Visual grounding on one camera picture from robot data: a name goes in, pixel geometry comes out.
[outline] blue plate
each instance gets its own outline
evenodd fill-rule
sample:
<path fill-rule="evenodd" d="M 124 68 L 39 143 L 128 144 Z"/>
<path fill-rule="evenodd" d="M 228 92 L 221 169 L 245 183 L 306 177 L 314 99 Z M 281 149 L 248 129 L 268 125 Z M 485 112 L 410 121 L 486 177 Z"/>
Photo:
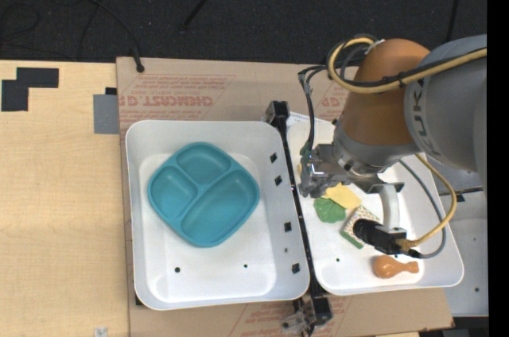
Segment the blue plate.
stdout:
<path fill-rule="evenodd" d="M 152 175 L 148 196 L 183 239 L 195 246 L 216 246 L 245 223 L 260 191 L 230 155 L 197 142 L 177 151 Z"/>

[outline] yellow cable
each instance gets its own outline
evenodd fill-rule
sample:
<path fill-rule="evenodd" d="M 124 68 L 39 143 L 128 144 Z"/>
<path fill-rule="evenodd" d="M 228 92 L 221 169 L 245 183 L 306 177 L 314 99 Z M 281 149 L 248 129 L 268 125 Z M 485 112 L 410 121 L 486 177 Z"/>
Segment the yellow cable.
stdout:
<path fill-rule="evenodd" d="M 447 215 L 442 219 L 436 227 L 434 227 L 431 231 L 424 234 L 422 237 L 415 239 L 415 240 L 409 240 L 409 239 L 397 239 L 396 243 L 402 247 L 402 250 L 409 250 L 410 248 L 414 248 L 415 246 L 422 244 L 424 241 L 430 239 L 433 237 L 438 231 L 440 231 L 443 227 L 445 227 L 445 224 L 447 224 L 450 219 L 453 217 L 454 212 L 456 211 L 456 205 L 457 205 L 457 198 L 456 198 L 456 192 L 454 191 L 453 186 L 438 172 L 424 157 L 421 155 L 415 155 L 435 176 L 438 177 L 438 179 L 444 184 L 444 186 L 447 187 L 447 190 L 449 190 L 449 193 L 451 194 L 451 207 L 449 209 L 449 212 Z"/>
<path fill-rule="evenodd" d="M 480 59 L 481 57 L 486 57 L 487 55 L 487 49 L 482 48 L 480 50 L 476 50 L 475 52 L 471 52 L 469 54 L 466 54 L 464 56 L 457 57 L 456 59 L 446 61 L 444 63 L 438 64 L 437 66 L 433 68 L 429 68 L 427 70 L 424 70 L 422 72 L 418 72 L 412 76 L 404 77 L 401 79 L 401 82 L 393 81 L 392 83 L 387 83 L 384 85 L 380 85 L 377 87 L 358 87 L 356 85 L 347 83 L 346 81 L 342 80 L 337 72 L 334 63 L 336 62 L 336 58 L 339 54 L 339 52 L 343 48 L 347 48 L 351 45 L 357 45 L 358 43 L 368 43 L 373 44 L 373 40 L 366 38 L 366 37 L 359 37 L 356 39 L 352 39 L 346 43 L 343 43 L 342 45 L 339 45 L 332 53 L 331 56 L 328 59 L 328 73 L 332 77 L 336 83 L 338 83 L 341 87 L 346 88 L 349 91 L 360 93 L 360 94 L 378 94 L 384 91 L 394 90 L 395 88 L 400 88 L 400 84 L 408 84 L 413 81 L 417 81 L 418 79 L 423 79 L 424 77 L 431 76 L 433 74 L 437 74 L 438 72 L 444 72 L 445 70 L 449 70 L 450 68 L 455 68 L 456 66 L 468 63 L 469 61 Z"/>

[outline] white tray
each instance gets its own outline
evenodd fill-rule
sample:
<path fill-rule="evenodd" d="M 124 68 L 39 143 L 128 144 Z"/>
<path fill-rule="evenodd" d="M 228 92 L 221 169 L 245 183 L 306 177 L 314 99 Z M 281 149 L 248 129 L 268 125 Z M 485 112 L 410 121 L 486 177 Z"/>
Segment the white tray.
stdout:
<path fill-rule="evenodd" d="M 317 121 L 315 145 L 331 143 L 333 132 L 334 125 Z M 287 138 L 297 183 L 300 183 L 297 171 L 301 159 L 299 152 L 308 135 L 308 121 L 296 122 L 288 129 Z M 430 171 L 415 156 L 405 157 L 404 161 L 422 178 L 439 205 L 442 217 L 445 216 Z M 379 177 L 386 182 L 405 183 L 398 197 L 400 226 L 407 230 L 408 239 L 416 239 L 438 224 L 437 215 L 426 193 L 400 164 L 389 168 Z M 380 219 L 383 218 L 382 203 L 378 195 L 366 195 L 353 184 L 349 188 L 361 198 L 362 205 Z M 300 196 L 300 200 L 317 280 L 332 294 L 354 295 L 390 290 L 448 287 L 457 285 L 463 278 L 463 262 L 449 225 L 446 226 L 447 241 L 444 249 L 434 258 L 418 260 L 419 273 L 404 272 L 390 279 L 381 279 L 373 274 L 372 261 L 382 253 L 369 245 L 359 250 L 340 235 L 340 230 L 352 211 L 347 211 L 347 218 L 344 221 L 333 224 L 323 223 L 318 219 L 313 199 Z M 422 253 L 429 253 L 435 251 L 440 243 L 441 233 L 438 233 L 417 249 Z M 413 261 L 412 258 L 404 255 L 399 255 L 398 260 Z"/>
<path fill-rule="evenodd" d="M 198 141 L 228 153 L 260 190 L 249 219 L 212 248 L 183 240 L 157 215 L 147 195 L 157 168 L 180 148 Z M 144 305 L 169 310 L 293 300 L 306 292 L 309 269 L 282 140 L 275 128 L 265 122 L 141 121 L 127 132 L 126 152 L 134 287 Z M 282 181 L 276 185 L 278 176 Z"/>

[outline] cardboard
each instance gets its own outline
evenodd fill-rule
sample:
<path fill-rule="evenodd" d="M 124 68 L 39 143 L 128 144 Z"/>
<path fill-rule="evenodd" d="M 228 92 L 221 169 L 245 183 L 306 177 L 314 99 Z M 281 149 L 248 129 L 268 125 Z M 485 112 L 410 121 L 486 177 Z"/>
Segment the cardboard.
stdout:
<path fill-rule="evenodd" d="M 293 112 L 308 114 L 297 73 L 302 64 L 260 64 L 209 60 L 117 59 L 123 206 L 126 232 L 130 331 L 133 337 L 283 335 L 280 320 L 293 313 L 292 302 L 233 304 L 157 312 L 136 305 L 130 228 L 130 197 L 125 135 L 143 119 L 194 121 L 261 120 L 273 100 L 287 101 Z M 347 92 L 325 72 L 312 80 L 315 117 L 338 118 Z M 362 336 L 443 329 L 453 319 L 442 289 L 330 296 L 333 319 L 315 336 Z"/>

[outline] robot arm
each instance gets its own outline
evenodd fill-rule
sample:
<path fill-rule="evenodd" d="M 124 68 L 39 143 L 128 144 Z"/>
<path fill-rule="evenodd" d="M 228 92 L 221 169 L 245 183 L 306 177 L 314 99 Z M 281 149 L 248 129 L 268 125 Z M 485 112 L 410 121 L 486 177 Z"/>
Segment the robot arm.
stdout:
<path fill-rule="evenodd" d="M 352 92 L 332 143 L 307 144 L 303 150 L 300 192 L 318 197 L 343 183 L 379 193 L 383 225 L 360 221 L 354 230 L 382 252 L 397 254 L 404 245 L 397 240 L 406 237 L 398 228 L 397 192 L 403 184 L 384 183 L 379 173 L 406 155 L 424 152 L 445 165 L 478 172 L 487 191 L 487 36 L 431 52 L 403 39 L 353 41 L 368 47 L 353 81 L 344 78 L 344 66 L 338 74 L 335 65 L 348 43 L 328 59 L 329 75 Z"/>

